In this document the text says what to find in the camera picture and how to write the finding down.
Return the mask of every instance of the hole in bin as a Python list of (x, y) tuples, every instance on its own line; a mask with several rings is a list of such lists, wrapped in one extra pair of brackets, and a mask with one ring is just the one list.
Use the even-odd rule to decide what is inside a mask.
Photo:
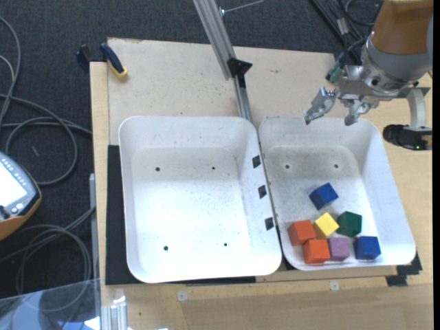
[(265, 225), (266, 225), (266, 231), (269, 231), (271, 228), (274, 227), (274, 219), (271, 217), (268, 217), (267, 219), (264, 220)]
[(258, 194), (260, 195), (260, 199), (263, 198), (267, 194), (266, 186), (262, 185), (258, 187)]
[(257, 155), (256, 157), (252, 158), (252, 165), (254, 166), (254, 168), (259, 166), (260, 164), (261, 164), (260, 155)]

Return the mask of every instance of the white plastic bin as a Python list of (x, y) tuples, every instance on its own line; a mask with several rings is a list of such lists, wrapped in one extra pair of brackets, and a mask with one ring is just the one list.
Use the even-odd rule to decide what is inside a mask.
[[(339, 118), (268, 118), (258, 130), (283, 253), (300, 270), (369, 265), (403, 265), (415, 257), (415, 242), (400, 201), (382, 136), (369, 121), (345, 126)], [(339, 198), (316, 210), (309, 194), (329, 182)], [(301, 246), (292, 246), (287, 228), (312, 222), (325, 212), (362, 215), (360, 236), (377, 236), (382, 254), (374, 261), (351, 255), (343, 262), (308, 265)], [(343, 237), (336, 233), (332, 237)]]
[(134, 277), (163, 283), (277, 270), (281, 247), (248, 121), (135, 116), (121, 124), (119, 141)]

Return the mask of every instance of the orange cube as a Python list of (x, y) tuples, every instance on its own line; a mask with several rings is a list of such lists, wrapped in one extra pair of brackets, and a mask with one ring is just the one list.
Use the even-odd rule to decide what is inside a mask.
[(293, 222), (287, 229), (287, 233), (292, 245), (302, 245), (308, 240), (316, 237), (313, 223), (310, 220)]
[(306, 264), (322, 264), (330, 259), (327, 240), (311, 239), (302, 245), (302, 253)]

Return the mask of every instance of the yellow cube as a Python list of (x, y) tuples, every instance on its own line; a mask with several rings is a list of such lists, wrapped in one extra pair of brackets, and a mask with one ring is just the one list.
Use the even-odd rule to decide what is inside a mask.
[(339, 225), (335, 219), (326, 212), (315, 220), (313, 227), (315, 228), (317, 239), (326, 239), (339, 228)]

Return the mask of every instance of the blue cube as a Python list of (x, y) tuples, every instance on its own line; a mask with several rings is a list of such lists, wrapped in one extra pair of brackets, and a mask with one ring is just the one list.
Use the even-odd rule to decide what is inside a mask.
[(326, 184), (323, 184), (321, 187), (318, 187), (312, 193), (310, 193), (309, 197), (315, 205), (316, 209), (319, 210), (330, 204), (339, 196), (335, 192), (331, 184), (327, 182)]
[(379, 240), (376, 236), (361, 236), (353, 241), (356, 259), (372, 261), (380, 255)]

